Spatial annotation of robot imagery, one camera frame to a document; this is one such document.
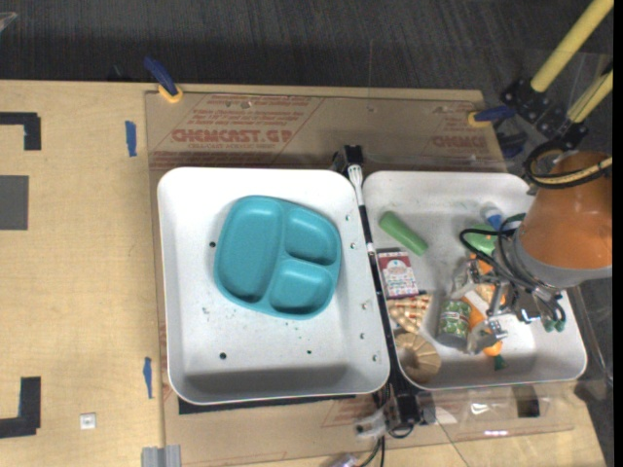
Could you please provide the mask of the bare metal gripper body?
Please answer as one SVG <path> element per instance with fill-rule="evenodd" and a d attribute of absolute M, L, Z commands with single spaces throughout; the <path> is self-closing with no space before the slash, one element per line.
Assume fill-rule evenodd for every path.
<path fill-rule="evenodd" d="M 487 308 L 490 318 L 513 315 L 525 324 L 537 320 L 544 322 L 549 318 L 547 307 L 525 280 L 489 273 L 487 282 L 494 287 L 493 297 Z"/>

